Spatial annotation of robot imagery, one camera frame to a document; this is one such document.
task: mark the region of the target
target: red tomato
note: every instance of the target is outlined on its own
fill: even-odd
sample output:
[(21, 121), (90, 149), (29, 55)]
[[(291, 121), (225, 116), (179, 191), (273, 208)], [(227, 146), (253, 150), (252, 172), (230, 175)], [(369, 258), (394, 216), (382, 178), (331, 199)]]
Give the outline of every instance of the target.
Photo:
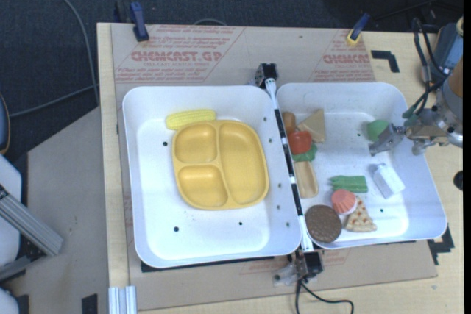
[(292, 154), (306, 153), (311, 149), (312, 136), (309, 131), (296, 131), (288, 135), (288, 144)]

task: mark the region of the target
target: toy hamburger patty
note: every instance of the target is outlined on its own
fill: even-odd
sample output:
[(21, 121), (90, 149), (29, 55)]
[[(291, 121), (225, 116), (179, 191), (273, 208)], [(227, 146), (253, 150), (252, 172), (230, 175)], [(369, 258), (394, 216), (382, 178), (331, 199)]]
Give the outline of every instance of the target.
[(308, 232), (314, 240), (333, 242), (341, 232), (339, 215), (327, 205), (314, 205), (304, 215)]

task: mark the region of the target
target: yellow plate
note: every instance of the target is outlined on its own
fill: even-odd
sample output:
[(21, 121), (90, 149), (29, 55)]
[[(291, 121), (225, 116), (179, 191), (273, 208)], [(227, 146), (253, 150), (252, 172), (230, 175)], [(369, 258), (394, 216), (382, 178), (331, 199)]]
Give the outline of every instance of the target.
[(179, 129), (172, 143), (178, 190), (203, 210), (248, 207), (268, 192), (265, 154), (255, 130), (239, 121), (202, 121)]

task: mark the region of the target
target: yellow corn cob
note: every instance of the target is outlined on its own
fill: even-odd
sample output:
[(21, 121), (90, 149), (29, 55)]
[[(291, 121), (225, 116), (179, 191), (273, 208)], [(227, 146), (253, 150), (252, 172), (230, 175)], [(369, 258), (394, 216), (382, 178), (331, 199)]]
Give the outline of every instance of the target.
[(165, 120), (168, 129), (181, 129), (187, 124), (200, 121), (214, 121), (216, 112), (209, 109), (188, 110), (169, 115)]

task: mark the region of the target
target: pizza slice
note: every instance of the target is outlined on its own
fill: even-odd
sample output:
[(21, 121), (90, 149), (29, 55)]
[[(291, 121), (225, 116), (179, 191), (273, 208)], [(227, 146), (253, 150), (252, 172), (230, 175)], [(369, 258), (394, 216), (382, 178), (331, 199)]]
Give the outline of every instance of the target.
[(374, 232), (377, 227), (369, 217), (363, 200), (357, 197), (356, 209), (348, 216), (346, 230), (351, 232)]

